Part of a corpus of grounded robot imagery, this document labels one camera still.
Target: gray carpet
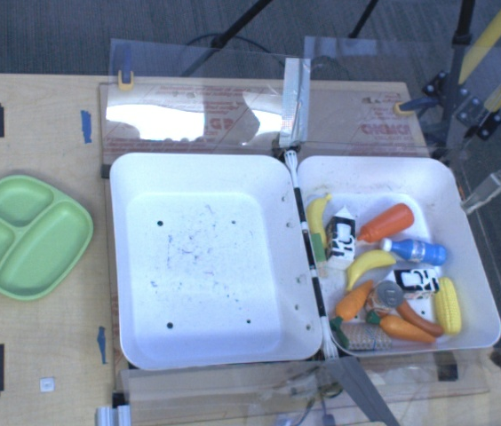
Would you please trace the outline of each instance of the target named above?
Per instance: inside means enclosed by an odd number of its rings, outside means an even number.
[[[186,44],[222,32],[257,0],[0,0],[0,73],[108,74],[111,39]],[[347,38],[369,0],[274,0],[240,33],[271,52],[300,56],[306,36]],[[439,69],[449,69],[451,38],[461,0],[381,0],[360,38],[401,43],[399,65],[375,59],[350,64],[340,77],[403,80],[414,96]],[[477,0],[472,32],[478,36],[501,0]],[[210,37],[195,43],[205,46]],[[235,51],[262,51],[234,39]],[[480,97],[501,81],[501,38],[468,86]],[[423,124],[434,114],[423,117]],[[501,127],[488,140],[474,139],[464,153],[463,188],[469,192],[501,169]],[[501,315],[501,195],[470,216]],[[501,365],[501,341],[494,360]]]

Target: green plate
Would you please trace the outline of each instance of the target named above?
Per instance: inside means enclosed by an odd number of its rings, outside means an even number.
[[[50,293],[73,269],[92,237],[91,215],[77,201],[33,177],[0,180],[0,292],[18,300]]]

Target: orange bottle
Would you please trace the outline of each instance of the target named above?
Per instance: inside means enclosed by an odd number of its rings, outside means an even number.
[[[373,243],[411,227],[412,223],[414,215],[410,207],[404,203],[397,203],[363,225],[357,240]]]

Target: wooden table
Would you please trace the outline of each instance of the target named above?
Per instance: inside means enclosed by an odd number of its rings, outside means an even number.
[[[0,343],[5,348],[0,424],[94,424],[96,408],[112,402],[112,234],[105,208],[107,181],[100,177],[99,127],[99,85],[106,81],[104,76],[0,75],[5,109],[0,178],[20,173],[42,179],[88,209],[95,227],[82,259],[48,296],[20,302],[0,294]],[[91,115],[91,143],[84,141],[81,111]],[[107,330],[107,364],[97,342],[99,327]],[[486,352],[478,355],[473,367],[481,370],[486,387],[478,394],[400,401],[394,390],[381,390],[377,379],[376,385],[402,424],[501,425],[501,371]],[[373,376],[379,378],[379,372]],[[40,380],[47,377],[54,378],[54,390],[41,392]],[[338,419],[366,422],[355,406],[336,413]],[[261,424],[256,418],[247,423]]]

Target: toy banana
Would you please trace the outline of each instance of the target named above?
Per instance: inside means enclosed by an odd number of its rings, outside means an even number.
[[[361,276],[372,270],[396,263],[396,259],[390,252],[383,249],[372,249],[356,257],[349,267],[347,267],[347,290],[351,290]]]
[[[331,200],[331,194],[325,194],[325,197],[313,199],[306,208],[307,227],[311,234],[319,233],[322,239],[323,248],[328,247],[328,238],[323,227],[323,211],[325,206]]]

